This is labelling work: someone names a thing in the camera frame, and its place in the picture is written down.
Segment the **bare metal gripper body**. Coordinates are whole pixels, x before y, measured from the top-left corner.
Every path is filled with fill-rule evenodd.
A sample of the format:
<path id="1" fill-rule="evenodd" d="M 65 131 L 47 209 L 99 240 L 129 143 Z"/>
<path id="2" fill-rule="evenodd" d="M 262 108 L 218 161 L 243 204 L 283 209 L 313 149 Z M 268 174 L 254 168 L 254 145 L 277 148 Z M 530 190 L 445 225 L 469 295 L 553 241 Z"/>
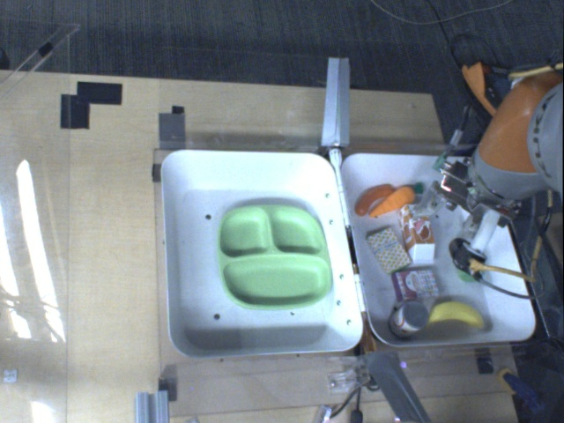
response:
<path id="1" fill-rule="evenodd" d="M 471 159 L 456 158 L 445 160 L 439 166 L 441 180 L 435 187 L 439 198 L 446 207 L 454 210 L 457 207 L 472 213 L 476 207 L 476 199 L 471 196 L 474 182 L 471 179 Z"/>

